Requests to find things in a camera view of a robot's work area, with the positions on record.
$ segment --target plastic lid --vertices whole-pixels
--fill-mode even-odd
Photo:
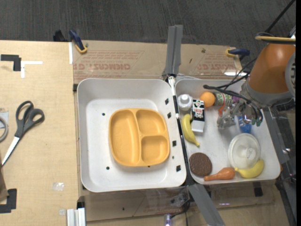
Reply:
[[[237,135],[230,142],[228,158],[233,168],[251,168],[260,158],[257,139],[249,133]]]
[[[179,108],[183,111],[189,111],[193,104],[193,98],[188,94],[180,95],[177,101]]]
[[[188,95],[182,95],[181,97],[180,97],[180,100],[181,100],[181,102],[183,103],[183,104],[187,104],[187,103],[189,103],[189,96]]]

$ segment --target scissors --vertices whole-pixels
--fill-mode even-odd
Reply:
[[[27,109],[25,110],[23,114],[23,118],[19,119],[19,114],[28,105]],[[45,115],[42,110],[40,109],[34,109],[33,103],[29,100],[24,101],[19,105],[16,111],[16,121],[17,121],[17,131],[15,133],[15,137],[13,139],[13,142],[8,148],[8,152],[3,158],[2,165],[7,161],[7,159],[10,157],[11,153],[17,146],[20,139],[24,136],[24,134],[32,128],[34,125],[37,125],[39,123],[42,123],[45,119]]]

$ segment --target black scissor handle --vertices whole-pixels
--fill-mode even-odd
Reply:
[[[19,114],[22,108],[26,105],[29,104],[29,107],[25,110],[23,114],[23,118],[19,119]],[[24,124],[26,123],[27,119],[29,118],[30,111],[33,109],[33,103],[30,100],[24,101],[19,105],[16,111],[16,121],[17,121],[17,131],[15,133],[15,137],[21,138],[22,135],[24,134]]]
[[[38,119],[36,119],[35,121],[33,120],[34,117],[36,115],[40,115],[41,117],[39,117]],[[33,109],[30,111],[29,113],[29,118],[27,120],[27,122],[24,125],[24,129],[23,129],[23,135],[34,125],[37,125],[39,123],[42,123],[45,119],[45,115],[44,112],[40,109]]]

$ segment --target yellow object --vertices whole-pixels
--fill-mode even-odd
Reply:
[[[181,119],[181,125],[183,129],[184,138],[192,143],[194,143],[196,146],[199,146],[199,142],[196,140],[196,137],[191,130],[190,126],[190,114],[185,114]]]
[[[215,96],[209,91],[202,93],[199,99],[204,102],[204,107],[210,107],[215,103]]]
[[[235,55],[234,55],[234,54],[230,54],[230,53],[229,53],[229,50],[230,50],[229,48],[226,49],[226,51],[225,51],[226,56],[228,56],[228,57],[230,57],[230,58],[234,58]]]
[[[271,37],[271,36],[256,36],[256,40],[267,40],[267,41],[275,41],[275,42],[296,42],[294,38],[286,38],[286,37]]]
[[[75,48],[78,50],[79,53],[85,54],[87,52],[87,48],[85,45],[83,45],[83,46],[84,46],[83,50],[80,50],[80,48],[77,46],[77,44],[75,45]]]
[[[243,178],[255,178],[262,173],[263,168],[264,168],[264,161],[263,159],[259,159],[256,162],[256,164],[251,168],[248,169],[235,168],[234,170],[238,171]]]
[[[151,109],[115,111],[109,121],[109,143],[114,159],[132,167],[162,163],[170,150],[166,122]]]

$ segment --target scissor blade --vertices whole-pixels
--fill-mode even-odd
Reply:
[[[13,142],[10,144],[10,146],[8,148],[8,152],[5,154],[5,156],[3,158],[2,165],[4,165],[4,163],[7,161],[7,159],[9,158],[11,153],[13,152],[14,148],[18,144],[19,140],[20,140],[20,138],[14,137]]]

